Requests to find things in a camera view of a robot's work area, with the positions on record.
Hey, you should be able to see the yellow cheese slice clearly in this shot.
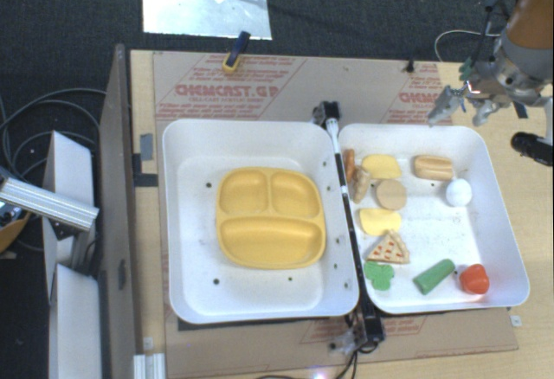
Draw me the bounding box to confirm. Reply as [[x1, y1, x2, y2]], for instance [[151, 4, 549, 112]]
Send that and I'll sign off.
[[360, 153, 403, 181], [358, 207, 403, 237]]

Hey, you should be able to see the white egg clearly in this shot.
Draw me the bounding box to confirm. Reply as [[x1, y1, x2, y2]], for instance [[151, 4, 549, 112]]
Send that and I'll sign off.
[[445, 177, 474, 208]]

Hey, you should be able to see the tan waffle biscuit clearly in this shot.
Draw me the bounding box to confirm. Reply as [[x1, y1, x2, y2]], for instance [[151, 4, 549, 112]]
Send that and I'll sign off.
[[350, 165, 373, 204]]

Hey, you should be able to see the green cucumber piece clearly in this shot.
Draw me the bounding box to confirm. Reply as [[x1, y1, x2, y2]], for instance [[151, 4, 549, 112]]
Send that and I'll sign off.
[[411, 258, 457, 296]]

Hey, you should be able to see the brown cardboard board red print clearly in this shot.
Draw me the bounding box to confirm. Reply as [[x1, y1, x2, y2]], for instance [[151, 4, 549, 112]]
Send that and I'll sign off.
[[151, 50, 520, 366]]

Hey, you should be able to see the black cylinder on white bracket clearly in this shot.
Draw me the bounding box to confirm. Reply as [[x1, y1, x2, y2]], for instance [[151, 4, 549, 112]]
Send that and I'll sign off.
[[510, 96, 554, 165]]

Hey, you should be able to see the orange sausage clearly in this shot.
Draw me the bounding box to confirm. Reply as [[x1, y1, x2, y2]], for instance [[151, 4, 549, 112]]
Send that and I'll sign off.
[[342, 147, 358, 184]]

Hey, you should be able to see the thin black and white rod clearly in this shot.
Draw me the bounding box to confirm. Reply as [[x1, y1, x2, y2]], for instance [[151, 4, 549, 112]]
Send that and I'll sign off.
[[325, 116, 378, 329]]

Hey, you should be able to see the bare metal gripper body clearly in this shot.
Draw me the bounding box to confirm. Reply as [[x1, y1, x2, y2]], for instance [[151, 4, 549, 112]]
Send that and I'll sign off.
[[465, 61, 545, 106]]

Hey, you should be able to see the green broccoli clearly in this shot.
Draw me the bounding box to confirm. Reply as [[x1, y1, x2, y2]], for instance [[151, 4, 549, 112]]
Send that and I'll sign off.
[[363, 260, 396, 292]]

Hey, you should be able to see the pizza slice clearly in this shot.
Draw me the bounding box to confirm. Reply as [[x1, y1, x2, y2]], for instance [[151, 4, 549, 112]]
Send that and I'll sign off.
[[366, 228, 411, 266]]

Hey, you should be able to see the tan bread roll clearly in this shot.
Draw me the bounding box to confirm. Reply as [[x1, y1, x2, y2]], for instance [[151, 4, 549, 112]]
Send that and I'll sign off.
[[412, 154, 455, 183]]

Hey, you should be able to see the black block with thin wires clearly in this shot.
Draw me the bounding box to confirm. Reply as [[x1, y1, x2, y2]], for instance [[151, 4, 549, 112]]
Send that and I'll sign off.
[[312, 100, 344, 126], [360, 303, 387, 346]]

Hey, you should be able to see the tan round biscuit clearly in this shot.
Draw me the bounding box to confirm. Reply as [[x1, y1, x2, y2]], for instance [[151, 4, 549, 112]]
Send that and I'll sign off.
[[374, 178, 409, 211]]

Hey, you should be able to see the yellow divided plate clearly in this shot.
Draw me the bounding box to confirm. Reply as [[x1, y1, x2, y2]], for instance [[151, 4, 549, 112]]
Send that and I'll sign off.
[[214, 165, 328, 271]]

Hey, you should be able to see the white plastic tray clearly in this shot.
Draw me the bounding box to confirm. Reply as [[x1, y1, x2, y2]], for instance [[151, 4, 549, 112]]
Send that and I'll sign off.
[[161, 118, 361, 325], [337, 122, 531, 316]]

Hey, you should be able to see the red pepper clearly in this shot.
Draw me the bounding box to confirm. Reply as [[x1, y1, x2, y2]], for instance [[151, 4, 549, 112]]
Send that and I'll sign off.
[[458, 262, 492, 295]]

